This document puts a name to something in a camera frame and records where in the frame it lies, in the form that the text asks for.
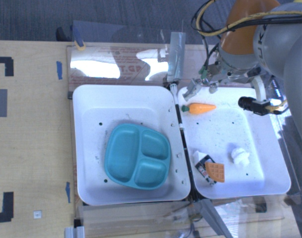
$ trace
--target toy sink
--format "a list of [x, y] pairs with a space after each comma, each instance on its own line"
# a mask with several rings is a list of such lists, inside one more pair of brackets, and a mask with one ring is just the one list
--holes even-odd
[[[180, 107], [193, 102], [217, 106], [201, 115], [181, 112], [191, 170], [188, 170], [170, 91], [159, 86], [119, 85], [81, 85], [74, 91], [77, 187], [85, 203], [97, 206], [182, 200], [191, 191], [189, 172], [194, 177], [195, 188], [192, 189], [211, 199], [283, 194], [289, 190], [290, 177], [270, 117], [261, 117], [238, 107], [241, 96], [255, 97], [253, 89], [220, 87], [210, 94], [208, 88], [203, 87], [189, 102], [182, 96], [185, 92], [186, 88], [182, 88], [178, 93]], [[113, 140], [113, 131], [122, 124], [133, 125], [136, 130], [123, 128], [116, 132], [120, 141], [126, 141], [128, 135], [139, 140], [131, 145], [136, 155], [128, 161], [126, 174], [121, 174], [112, 165], [119, 156], [105, 159], [106, 156], [109, 158], [108, 145], [109, 140]], [[160, 151], [163, 156], [153, 155], [152, 150], [149, 151], [152, 143], [141, 143], [145, 129], [168, 140], [169, 163], [163, 162], [165, 150]], [[152, 140], [154, 134], [150, 137], [151, 134], [146, 133]], [[233, 163], [230, 154], [235, 147], [250, 152], [247, 167]], [[203, 179], [192, 162], [196, 150], [224, 164], [224, 183], [210, 186]], [[144, 176], [158, 172], [162, 176], [146, 182], [138, 179], [137, 172]]]
[[[107, 205], [176, 201], [188, 196], [191, 186], [184, 147], [174, 100], [167, 89], [159, 86], [81, 85], [73, 93], [73, 111], [77, 187], [79, 196], [85, 203]], [[153, 170], [151, 168], [147, 172], [154, 172], [154, 169], [157, 169], [156, 172], [165, 173], [167, 169], [168, 174], [167, 177], [164, 174], [166, 179], [163, 184], [157, 182], [161, 180], [158, 178], [155, 179], [154, 184], [149, 184], [151, 189], [141, 189], [140, 187], [146, 188], [146, 185], [139, 179], [135, 182], [136, 187], [126, 186], [115, 182], [107, 175], [104, 163], [109, 138], [116, 127], [126, 123], [150, 129], [144, 135], [145, 144], [143, 143], [141, 147], [137, 146], [144, 152], [142, 163], [137, 167], [129, 165], [129, 168], [134, 169], [133, 172], [142, 173], [146, 172], [145, 167], [150, 166]], [[165, 153], [163, 156], [153, 156], [152, 152], [148, 151], [152, 144], [150, 140], [158, 139], [151, 134], [151, 130], [162, 134], [169, 141], [168, 167], [166, 166], [168, 163], [163, 162], [166, 159]], [[128, 133], [140, 137], [140, 132], [135, 134], [134, 130], [129, 130]], [[114, 172], [113, 176], [119, 179], [118, 174]], [[131, 177], [130, 174], [125, 175], [122, 182], [131, 182]]]

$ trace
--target teal divided plate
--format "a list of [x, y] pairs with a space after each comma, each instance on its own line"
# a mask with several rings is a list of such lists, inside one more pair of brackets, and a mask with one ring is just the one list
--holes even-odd
[[138, 189], [156, 189], [164, 184], [170, 161], [170, 143], [163, 134], [124, 123], [110, 135], [104, 166], [114, 182]]

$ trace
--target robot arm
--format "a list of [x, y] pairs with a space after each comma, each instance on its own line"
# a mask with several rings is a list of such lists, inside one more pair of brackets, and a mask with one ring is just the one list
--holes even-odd
[[202, 84], [216, 90], [223, 81], [251, 82], [257, 99], [242, 97], [238, 104], [265, 115], [280, 112], [265, 98], [260, 75], [267, 71], [283, 79], [289, 108], [302, 137], [302, 3], [236, 0], [225, 28], [204, 31], [201, 19], [213, 2], [204, 4], [195, 15], [196, 29], [203, 39], [222, 34], [216, 62], [208, 65], [206, 61], [201, 70]]

